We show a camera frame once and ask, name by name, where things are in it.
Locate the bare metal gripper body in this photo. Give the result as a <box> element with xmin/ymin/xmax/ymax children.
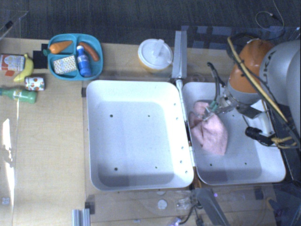
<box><xmin>210</xmin><ymin>95</ymin><xmax>237</xmax><ymax>114</ymax></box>

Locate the pink cloth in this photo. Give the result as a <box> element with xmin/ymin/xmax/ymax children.
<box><xmin>189</xmin><ymin>101</ymin><xmax>229</xmax><ymax>156</ymax></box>

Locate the thin black and white rod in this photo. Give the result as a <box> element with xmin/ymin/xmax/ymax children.
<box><xmin>175</xmin><ymin>78</ymin><xmax>197</xmax><ymax>168</ymax></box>

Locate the white plastic tray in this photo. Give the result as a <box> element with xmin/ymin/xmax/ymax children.
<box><xmin>86</xmin><ymin>80</ymin><xmax>195</xmax><ymax>192</ymax></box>
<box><xmin>182</xmin><ymin>81</ymin><xmax>287</xmax><ymax>186</ymax></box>

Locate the yellow cup with white lid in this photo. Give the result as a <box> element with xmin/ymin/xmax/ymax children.
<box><xmin>137</xmin><ymin>38</ymin><xmax>174</xmax><ymax>74</ymax></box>

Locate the blue divided plate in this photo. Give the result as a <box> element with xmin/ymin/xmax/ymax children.
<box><xmin>48</xmin><ymin>33</ymin><xmax>104</xmax><ymax>81</ymax></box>

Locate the brown sausage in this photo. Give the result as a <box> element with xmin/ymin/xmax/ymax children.
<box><xmin>79</xmin><ymin>41</ymin><xmax>100</xmax><ymax>62</ymax></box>

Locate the blue bottle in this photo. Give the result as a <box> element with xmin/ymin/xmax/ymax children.
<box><xmin>76</xmin><ymin>45</ymin><xmax>92</xmax><ymax>78</ymax></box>

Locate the orange carrot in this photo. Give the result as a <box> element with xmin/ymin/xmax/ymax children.
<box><xmin>43</xmin><ymin>40</ymin><xmax>73</xmax><ymax>56</ymax></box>

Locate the white can with orange print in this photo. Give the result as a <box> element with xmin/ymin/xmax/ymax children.
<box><xmin>24</xmin><ymin>76</ymin><xmax>46</xmax><ymax>92</ymax></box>

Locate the green bottle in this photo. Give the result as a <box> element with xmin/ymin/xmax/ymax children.
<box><xmin>0</xmin><ymin>87</ymin><xmax>38</xmax><ymax>104</ymax></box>

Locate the yellow banana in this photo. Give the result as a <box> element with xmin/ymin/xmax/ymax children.
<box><xmin>13</xmin><ymin>53</ymin><xmax>34</xmax><ymax>83</ymax></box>

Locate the white and orange carton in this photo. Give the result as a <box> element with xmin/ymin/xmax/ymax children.
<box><xmin>0</xmin><ymin>53</ymin><xmax>26</xmax><ymax>72</ymax></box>

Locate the black cylinder on white bracket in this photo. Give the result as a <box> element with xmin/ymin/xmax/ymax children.
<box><xmin>245</xmin><ymin>107</ymin><xmax>277</xmax><ymax>147</ymax></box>

